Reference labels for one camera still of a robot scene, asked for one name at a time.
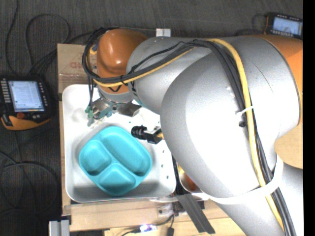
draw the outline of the cable tie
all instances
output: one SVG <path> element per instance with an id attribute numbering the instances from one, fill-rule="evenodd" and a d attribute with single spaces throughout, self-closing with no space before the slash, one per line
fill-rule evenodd
<path id="1" fill-rule="evenodd" d="M 222 204 L 222 205 L 241 204 L 241 203 L 248 202 L 250 200 L 267 197 L 279 187 L 279 184 L 282 179 L 283 168 L 284 168 L 284 162 L 277 156 L 274 176 L 272 180 L 266 185 L 259 187 L 257 189 L 251 190 L 249 192 L 243 193 L 238 196 L 233 196 L 233 197 L 228 197 L 228 198 L 216 198 L 211 195 L 208 195 L 208 197 L 212 201 Z"/>
<path id="2" fill-rule="evenodd" d="M 236 115 L 241 116 L 243 113 L 247 112 L 248 110 L 254 109 L 253 106 L 250 106 L 248 108 L 245 108 L 244 110 L 237 112 Z"/>

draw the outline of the turquoise tray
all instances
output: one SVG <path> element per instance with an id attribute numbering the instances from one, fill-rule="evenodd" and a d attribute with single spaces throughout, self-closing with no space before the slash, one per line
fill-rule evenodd
<path id="1" fill-rule="evenodd" d="M 126 130 L 108 126 L 83 146 L 79 164 L 101 190 L 112 197 L 121 197 L 148 175 L 152 158 Z"/>

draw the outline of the red button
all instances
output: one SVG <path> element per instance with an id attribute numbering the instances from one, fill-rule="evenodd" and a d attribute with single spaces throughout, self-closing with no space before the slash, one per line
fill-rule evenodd
<path id="1" fill-rule="evenodd" d="M 23 112 L 18 112 L 17 115 L 16 115 L 16 117 L 17 117 L 18 119 L 24 119 L 25 114 L 24 114 Z"/>

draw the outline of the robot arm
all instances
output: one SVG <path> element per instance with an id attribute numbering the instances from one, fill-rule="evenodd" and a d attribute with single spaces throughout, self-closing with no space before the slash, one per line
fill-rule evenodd
<path id="1" fill-rule="evenodd" d="M 137 38 L 120 30 L 117 41 L 126 34 Z M 142 38 L 124 57 L 126 71 L 94 78 L 101 96 L 102 87 L 127 87 L 105 96 L 135 99 L 159 114 L 176 161 L 203 192 L 220 198 L 214 200 L 246 235 L 304 234 L 301 169 L 284 164 L 272 193 L 224 202 L 265 186 L 281 165 L 275 140 L 302 120 L 302 41 Z M 123 94 L 129 99 L 117 101 Z"/>

